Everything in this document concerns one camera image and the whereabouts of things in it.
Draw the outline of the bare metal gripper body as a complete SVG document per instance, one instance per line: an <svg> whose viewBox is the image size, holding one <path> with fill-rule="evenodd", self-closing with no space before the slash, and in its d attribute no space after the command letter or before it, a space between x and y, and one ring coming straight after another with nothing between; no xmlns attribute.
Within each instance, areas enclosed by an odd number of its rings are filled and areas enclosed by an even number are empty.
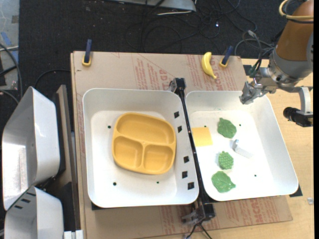
<svg viewBox="0 0 319 239"><path fill-rule="evenodd" d="M299 78L286 74L278 67L262 67L253 78L253 87L262 93L272 94L277 89L292 92L299 81Z"/></svg>

